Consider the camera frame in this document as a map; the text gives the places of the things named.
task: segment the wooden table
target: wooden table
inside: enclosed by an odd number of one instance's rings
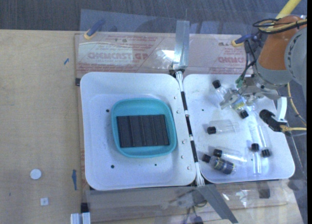
[[[80,212],[78,33],[0,31],[0,224],[66,224],[72,213]],[[30,178],[34,168],[42,171],[38,180]],[[286,183],[282,182],[287,204],[237,209],[234,215],[248,224],[302,223]],[[46,197],[49,204],[41,206],[40,199]],[[230,223],[216,219],[211,223]],[[148,218],[111,223],[154,222]]]

